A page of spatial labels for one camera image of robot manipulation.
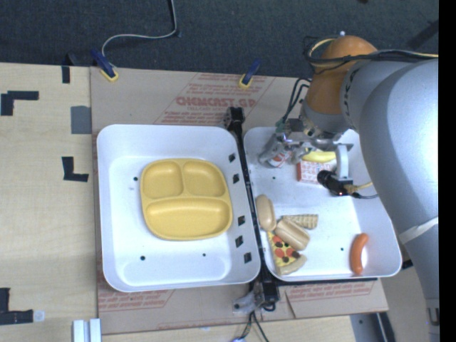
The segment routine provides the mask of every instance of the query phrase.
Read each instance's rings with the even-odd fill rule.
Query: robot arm
[[[328,42],[314,58],[315,49]],[[285,149],[298,154],[296,161],[302,148],[335,150],[347,129],[359,134],[370,178],[420,279],[430,339],[439,341],[438,58],[377,51],[354,36],[320,40],[306,58],[316,72],[299,119],[277,125],[259,160]],[[341,183],[332,176],[319,177]]]

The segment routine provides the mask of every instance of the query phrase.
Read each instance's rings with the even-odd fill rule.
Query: white tape
[[[403,244],[406,244],[412,239],[418,238],[421,234],[426,233],[436,224],[439,224],[439,217],[432,218],[424,224],[407,229],[405,232],[399,234],[398,238]]]

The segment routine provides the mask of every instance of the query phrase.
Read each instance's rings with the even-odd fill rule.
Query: cardboard sheet
[[[107,81],[90,68],[93,130],[95,223],[99,226],[96,138],[111,124],[222,125],[228,107],[242,107],[244,132],[274,126],[284,114],[295,78],[255,76],[248,90],[238,87],[241,75],[118,69]],[[291,115],[298,115],[299,105]],[[98,316],[103,334],[190,326],[244,323],[232,302],[248,285],[121,293],[104,280],[100,230],[97,230]],[[281,286],[281,300],[263,321],[358,314],[388,310],[380,280]]]

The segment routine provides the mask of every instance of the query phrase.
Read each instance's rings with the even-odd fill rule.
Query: white tray
[[[103,273],[114,289],[244,284],[257,276],[258,246],[237,144],[229,132],[207,126],[110,125],[98,135],[97,151]],[[232,225],[210,239],[159,239],[143,219],[141,172],[155,160],[189,157],[210,161],[224,174]]]
[[[277,219],[285,214],[318,214],[318,226],[309,230],[311,241],[301,252],[308,258],[306,264],[286,276],[276,273],[266,232],[261,230],[266,265],[271,273],[288,282],[365,279],[397,274],[402,257],[391,220],[381,201],[378,198],[334,197],[319,184],[298,182],[295,165],[274,168],[259,163],[258,154],[274,130],[253,128],[244,137],[253,195],[265,194],[274,204]],[[369,182],[358,135],[349,130],[340,142],[354,144],[348,153],[354,184]],[[375,193],[372,187],[362,191],[366,195]],[[365,268],[360,276],[356,276],[350,270],[348,255],[354,237],[360,232],[367,233],[370,239],[362,254]]]

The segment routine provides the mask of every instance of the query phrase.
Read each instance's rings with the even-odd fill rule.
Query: orange hot dog
[[[363,248],[369,240],[366,233],[361,233],[356,236],[351,245],[350,250],[350,268],[355,274],[360,275],[363,272],[363,262],[361,261],[361,253]]]

